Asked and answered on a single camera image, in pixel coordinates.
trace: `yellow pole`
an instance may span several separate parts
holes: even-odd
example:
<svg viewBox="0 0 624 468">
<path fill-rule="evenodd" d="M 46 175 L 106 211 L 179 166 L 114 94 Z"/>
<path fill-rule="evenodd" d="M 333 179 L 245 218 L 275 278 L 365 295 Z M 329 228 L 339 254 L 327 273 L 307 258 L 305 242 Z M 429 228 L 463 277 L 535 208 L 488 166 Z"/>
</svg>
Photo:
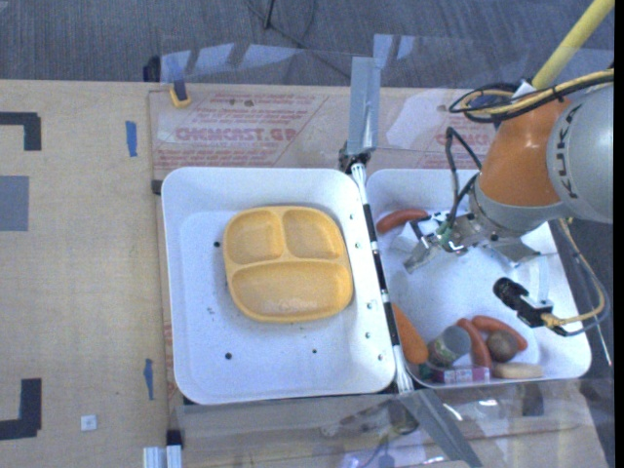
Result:
<svg viewBox="0 0 624 468">
<path fill-rule="evenodd" d="M 615 5 L 615 0 L 594 0 L 569 31 L 557 50 L 537 72 L 531 85 L 539 90 L 549 87 L 572 56 L 587 41 Z"/>
</svg>

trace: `gray floor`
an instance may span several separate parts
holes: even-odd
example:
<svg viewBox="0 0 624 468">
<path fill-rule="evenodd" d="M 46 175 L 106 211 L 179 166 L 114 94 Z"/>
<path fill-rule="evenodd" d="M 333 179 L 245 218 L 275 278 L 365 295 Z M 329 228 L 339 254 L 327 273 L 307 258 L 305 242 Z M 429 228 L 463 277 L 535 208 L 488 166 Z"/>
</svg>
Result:
<svg viewBox="0 0 624 468">
<path fill-rule="evenodd" d="M 324 51 L 312 55 L 312 65 L 291 64 L 270 81 L 348 85 L 345 58 L 371 55 L 375 35 L 407 35 L 412 54 L 388 68 L 384 86 L 517 83 L 536 73 L 592 0 L 276 0 L 272 26 L 264 29 L 267 2 L 0 0 L 0 78 L 142 81 L 153 56 L 254 43 Z M 608 67 L 613 51 L 611 13 L 561 79 Z M 577 220 L 572 232 L 612 297 L 612 226 Z M 612 356 L 611 320 L 603 335 Z M 595 331 L 590 339 L 596 351 L 587 377 L 613 377 Z M 612 391 L 601 389 L 598 397 L 597 410 L 612 406 Z M 601 427 L 614 463 L 610 425 Z"/>
</svg>

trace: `gray square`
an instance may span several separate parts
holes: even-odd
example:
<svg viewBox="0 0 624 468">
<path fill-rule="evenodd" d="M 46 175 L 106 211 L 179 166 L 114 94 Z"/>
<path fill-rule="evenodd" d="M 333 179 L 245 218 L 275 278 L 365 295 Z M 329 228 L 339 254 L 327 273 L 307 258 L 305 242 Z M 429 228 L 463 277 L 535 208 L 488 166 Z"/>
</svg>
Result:
<svg viewBox="0 0 624 468">
<path fill-rule="evenodd" d="M 0 175 L 0 231 L 28 230 L 28 177 Z"/>
</svg>

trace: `yellow bowl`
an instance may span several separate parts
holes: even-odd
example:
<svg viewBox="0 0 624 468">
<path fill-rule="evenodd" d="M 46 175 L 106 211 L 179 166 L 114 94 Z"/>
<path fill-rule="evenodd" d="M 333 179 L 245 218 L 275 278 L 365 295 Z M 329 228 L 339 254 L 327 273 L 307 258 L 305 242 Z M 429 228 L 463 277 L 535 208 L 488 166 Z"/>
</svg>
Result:
<svg viewBox="0 0 624 468">
<path fill-rule="evenodd" d="M 225 227 L 223 258 L 234 303 L 257 321 L 322 319 L 353 296 L 340 229 L 314 208 L 263 207 L 234 215 Z"/>
</svg>

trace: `potato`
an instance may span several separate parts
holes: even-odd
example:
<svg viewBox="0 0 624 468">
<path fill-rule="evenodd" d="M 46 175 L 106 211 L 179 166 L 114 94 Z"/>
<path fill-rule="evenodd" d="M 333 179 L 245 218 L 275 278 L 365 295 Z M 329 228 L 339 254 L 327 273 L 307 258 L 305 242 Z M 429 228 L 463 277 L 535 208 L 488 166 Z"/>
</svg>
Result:
<svg viewBox="0 0 624 468">
<path fill-rule="evenodd" d="M 504 330 L 491 332 L 487 337 L 486 345 L 492 359 L 498 363 L 511 361 L 518 353 L 518 340 Z"/>
</svg>

